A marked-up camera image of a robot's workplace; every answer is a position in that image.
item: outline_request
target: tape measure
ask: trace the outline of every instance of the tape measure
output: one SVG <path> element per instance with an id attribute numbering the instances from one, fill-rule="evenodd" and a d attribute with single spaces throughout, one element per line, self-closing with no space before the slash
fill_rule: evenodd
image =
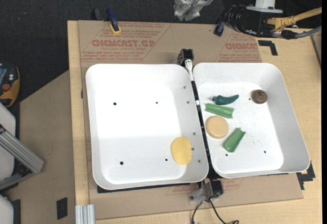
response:
<path id="1" fill-rule="evenodd" d="M 19 71 L 14 65 L 0 62 L 0 102 L 5 107 L 11 107 L 19 92 Z"/>

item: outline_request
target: brown round object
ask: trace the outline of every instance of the brown round object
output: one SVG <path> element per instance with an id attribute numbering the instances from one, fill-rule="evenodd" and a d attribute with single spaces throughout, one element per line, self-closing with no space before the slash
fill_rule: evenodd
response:
<path id="1" fill-rule="evenodd" d="M 212 116 L 207 119 L 205 129 L 211 137 L 221 139 L 228 133 L 228 123 L 223 117 Z"/>
<path id="2" fill-rule="evenodd" d="M 261 89 L 257 89 L 256 91 L 252 92 L 252 100 L 256 104 L 265 103 L 267 101 L 267 94 Z"/>

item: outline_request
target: cardboard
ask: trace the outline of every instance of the cardboard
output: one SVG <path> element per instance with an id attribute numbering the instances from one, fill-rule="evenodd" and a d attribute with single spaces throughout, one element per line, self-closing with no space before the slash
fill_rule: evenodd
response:
<path id="1" fill-rule="evenodd" d="M 113 35 L 108 22 L 78 21 L 84 105 L 89 200 L 96 219 L 192 210 L 188 194 L 197 184 L 98 193 L 91 168 L 86 70 L 95 63 L 175 63 L 181 49 L 193 49 L 193 64 L 201 62 L 261 62 L 254 37 L 225 29 L 213 34 L 215 25 L 170 23 L 119 23 Z M 216 207 L 303 198 L 295 173 L 222 179 L 225 193 Z"/>

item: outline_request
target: black wire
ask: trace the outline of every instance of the black wire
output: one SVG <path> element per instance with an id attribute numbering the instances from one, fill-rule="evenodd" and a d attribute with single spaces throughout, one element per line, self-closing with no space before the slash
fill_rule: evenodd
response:
<path id="1" fill-rule="evenodd" d="M 195 212 L 196 212 L 197 209 L 202 205 L 202 203 L 203 203 L 203 201 L 201 201 L 201 202 L 199 203 L 199 205 L 196 206 L 196 208 L 195 208 L 195 210 L 194 210 L 194 212 L 193 212 L 193 214 L 192 214 L 191 224 L 194 224 L 194 215 L 195 215 Z"/>
<path id="2" fill-rule="evenodd" d="M 218 215 L 218 213 L 217 213 L 217 211 L 216 211 L 216 209 L 215 209 L 215 206 L 214 206 L 214 204 L 212 203 L 212 201 L 211 201 L 211 199 L 209 198 L 208 199 L 208 201 L 209 201 L 209 203 L 211 204 L 211 206 L 212 206 L 212 208 L 214 209 L 214 211 L 215 211 L 215 214 L 217 215 L 217 217 L 219 218 L 219 220 L 223 223 L 223 224 L 226 224 L 221 218 L 220 218 L 220 216 Z M 239 224 L 240 222 L 238 221 L 238 220 L 235 220 L 232 224 Z"/>

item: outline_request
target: white plastic object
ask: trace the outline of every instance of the white plastic object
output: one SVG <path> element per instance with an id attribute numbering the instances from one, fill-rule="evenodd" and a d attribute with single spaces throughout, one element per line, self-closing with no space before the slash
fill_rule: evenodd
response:
<path id="1" fill-rule="evenodd" d="M 86 72 L 92 171 L 107 190 L 199 182 L 208 162 L 189 74 L 176 64 L 95 64 Z M 171 153 L 193 148 L 187 166 Z"/>
<path id="2" fill-rule="evenodd" d="M 16 132 L 14 115 L 0 103 L 0 124 L 12 135 Z M 11 176 L 14 170 L 15 158 L 0 146 L 0 181 Z"/>
<path id="3" fill-rule="evenodd" d="M 14 207 L 11 202 L 0 195 L 0 222 L 14 224 Z"/>
<path id="4" fill-rule="evenodd" d="M 268 63 L 200 63 L 193 68 L 203 121 L 217 95 L 238 99 L 229 104 L 233 118 L 226 119 L 229 133 L 222 139 L 207 134 L 214 170 L 222 177 L 245 177 L 305 171 L 309 154 L 280 70 Z M 267 101 L 256 104 L 251 92 L 262 89 Z M 246 134 L 233 153 L 224 143 L 236 128 Z"/>

